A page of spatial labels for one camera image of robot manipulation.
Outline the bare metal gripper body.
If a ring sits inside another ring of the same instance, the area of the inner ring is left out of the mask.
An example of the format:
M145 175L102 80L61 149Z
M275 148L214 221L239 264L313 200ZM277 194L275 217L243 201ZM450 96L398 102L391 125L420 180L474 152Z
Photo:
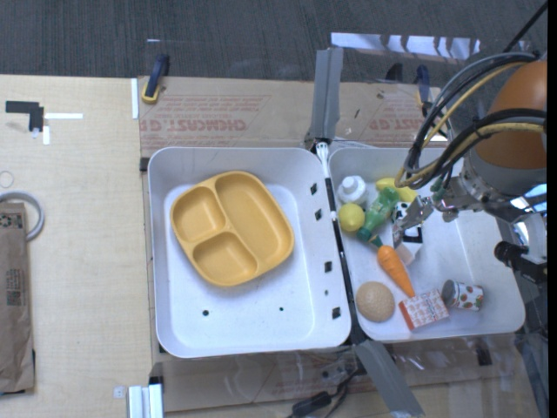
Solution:
M433 205L445 222L456 220L461 211L482 211L492 197L491 190L468 174L439 177L433 184Z

